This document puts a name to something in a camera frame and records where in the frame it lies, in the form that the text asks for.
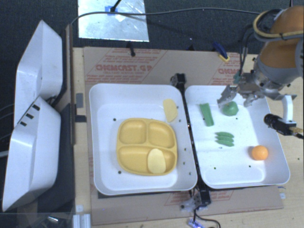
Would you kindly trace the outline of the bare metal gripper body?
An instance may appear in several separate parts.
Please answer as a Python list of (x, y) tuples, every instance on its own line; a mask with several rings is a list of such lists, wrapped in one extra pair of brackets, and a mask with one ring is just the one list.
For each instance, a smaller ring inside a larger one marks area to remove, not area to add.
[(243, 73), (238, 82), (238, 93), (245, 99), (259, 99), (268, 97), (281, 100), (284, 95), (280, 90), (284, 85), (277, 84), (261, 73)]

